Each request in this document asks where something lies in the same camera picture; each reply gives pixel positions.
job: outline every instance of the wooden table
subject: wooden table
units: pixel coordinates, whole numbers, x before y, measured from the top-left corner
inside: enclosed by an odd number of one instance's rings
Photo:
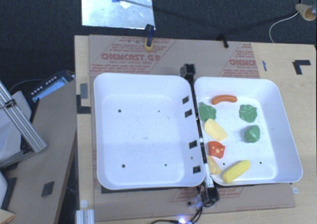
[[[203,214],[199,224],[315,223],[317,220],[316,49],[311,45],[261,43],[252,43],[252,48],[260,78],[269,79],[279,87],[302,163],[303,177],[294,184],[299,191],[299,194],[294,195],[296,207]],[[80,85],[90,82],[89,38],[87,36],[75,37],[75,60],[76,93],[79,95]],[[293,64],[296,60],[309,60],[311,65],[300,66],[302,74],[296,74]],[[81,105],[90,106],[89,95],[82,99]],[[77,116],[77,127],[79,198],[85,200],[81,202],[81,210],[87,210],[94,208],[91,115],[79,114]],[[156,219],[158,218],[97,223],[149,224]]]

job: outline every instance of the red bag with yellow star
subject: red bag with yellow star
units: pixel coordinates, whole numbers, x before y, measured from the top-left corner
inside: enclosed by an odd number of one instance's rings
[[[218,141],[208,142],[208,153],[210,156],[215,156],[221,159],[224,154],[225,146]]]

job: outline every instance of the yellow and blue clip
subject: yellow and blue clip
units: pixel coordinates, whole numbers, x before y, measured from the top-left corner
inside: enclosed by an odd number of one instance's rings
[[[153,48],[153,35],[154,35],[154,26],[146,25],[144,29],[144,36],[146,36],[144,47],[147,51],[150,51]]]

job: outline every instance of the yellow corn cob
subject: yellow corn cob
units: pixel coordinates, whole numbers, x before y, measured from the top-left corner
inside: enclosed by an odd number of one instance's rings
[[[222,176],[225,182],[231,182],[237,177],[241,176],[245,171],[250,168],[250,162],[248,160],[240,161],[236,165],[229,168]]]

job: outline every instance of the yellow toy food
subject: yellow toy food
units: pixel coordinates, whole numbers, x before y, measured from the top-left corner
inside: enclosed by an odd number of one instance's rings
[[[213,119],[209,118],[204,125],[205,132],[216,141],[224,140],[227,133]]]
[[[220,174],[221,169],[219,168],[218,164],[215,162],[213,157],[207,156],[208,160],[208,166],[209,166],[209,171],[211,174]]]
[[[231,182],[237,177],[241,176],[250,168],[251,164],[248,160],[240,161],[236,165],[229,168],[223,175],[222,179],[225,182]]]

